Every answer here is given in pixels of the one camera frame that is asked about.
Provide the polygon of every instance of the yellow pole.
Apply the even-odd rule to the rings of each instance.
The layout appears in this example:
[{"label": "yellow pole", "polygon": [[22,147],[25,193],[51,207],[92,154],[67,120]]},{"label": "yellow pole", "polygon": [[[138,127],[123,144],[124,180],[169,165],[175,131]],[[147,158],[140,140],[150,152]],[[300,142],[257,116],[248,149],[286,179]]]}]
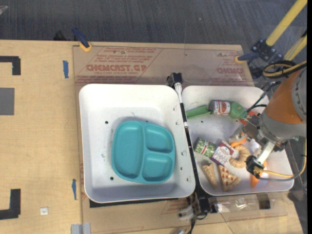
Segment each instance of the yellow pole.
[{"label": "yellow pole", "polygon": [[293,60],[298,55],[298,53],[307,45],[307,40],[308,34],[306,34],[304,37],[301,37],[285,54],[284,59]]},{"label": "yellow pole", "polygon": [[296,18],[300,11],[306,6],[308,0],[297,0],[294,5],[290,8],[287,14],[284,16],[282,21],[273,30],[270,36],[266,39],[268,46],[273,46],[284,31],[288,28],[291,22]]}]

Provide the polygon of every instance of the blue clamp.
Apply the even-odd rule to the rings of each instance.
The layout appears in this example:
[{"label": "blue clamp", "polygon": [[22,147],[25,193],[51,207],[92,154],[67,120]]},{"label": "blue clamp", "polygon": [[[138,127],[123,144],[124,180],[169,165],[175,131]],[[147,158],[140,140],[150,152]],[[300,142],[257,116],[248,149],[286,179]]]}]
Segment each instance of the blue clamp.
[{"label": "blue clamp", "polygon": [[249,54],[245,54],[242,56],[236,56],[234,60],[238,64],[243,64],[247,60],[257,59],[258,57],[259,57],[259,53],[249,53]]},{"label": "blue clamp", "polygon": [[84,51],[87,52],[91,50],[91,44],[88,43],[86,37],[81,31],[79,31],[77,28],[73,28],[72,33],[78,38],[78,40],[80,41],[79,45]]}]

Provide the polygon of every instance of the bread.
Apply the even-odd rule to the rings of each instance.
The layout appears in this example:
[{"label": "bread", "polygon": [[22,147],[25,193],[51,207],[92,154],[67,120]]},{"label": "bread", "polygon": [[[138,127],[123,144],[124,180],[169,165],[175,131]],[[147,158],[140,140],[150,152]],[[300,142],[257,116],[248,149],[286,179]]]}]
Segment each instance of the bread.
[{"label": "bread", "polygon": [[208,165],[204,165],[203,167],[204,174],[206,175],[206,178],[208,179],[209,183],[211,184],[212,188],[217,188],[218,183],[215,177],[215,168],[214,164],[210,163]]},{"label": "bread", "polygon": [[248,148],[245,147],[244,145],[238,145],[235,147],[235,150],[239,151],[239,157],[238,159],[230,157],[229,159],[230,164],[237,168],[246,167],[246,159],[248,156],[251,155]]}]

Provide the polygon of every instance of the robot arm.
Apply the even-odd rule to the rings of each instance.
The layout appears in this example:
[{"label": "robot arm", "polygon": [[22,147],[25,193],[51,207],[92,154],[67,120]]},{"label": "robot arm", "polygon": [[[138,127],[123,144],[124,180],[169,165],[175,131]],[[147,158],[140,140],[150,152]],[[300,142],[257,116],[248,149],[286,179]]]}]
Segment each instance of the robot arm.
[{"label": "robot arm", "polygon": [[262,147],[246,160],[247,171],[259,176],[272,151],[282,150],[288,140],[307,137],[307,69],[295,71],[274,92],[264,112],[247,117],[242,132]]}]

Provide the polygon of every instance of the black tape marking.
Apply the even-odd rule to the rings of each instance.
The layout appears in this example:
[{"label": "black tape marking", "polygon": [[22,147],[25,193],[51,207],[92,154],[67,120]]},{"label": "black tape marking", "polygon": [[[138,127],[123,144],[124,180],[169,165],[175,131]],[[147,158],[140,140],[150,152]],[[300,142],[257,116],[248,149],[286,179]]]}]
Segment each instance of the black tape marking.
[{"label": "black tape marking", "polygon": [[11,56],[0,56],[0,62],[12,63],[12,75],[20,76],[20,58]]},{"label": "black tape marking", "polygon": [[10,208],[0,210],[0,220],[18,218],[20,215],[20,189],[11,189]]}]

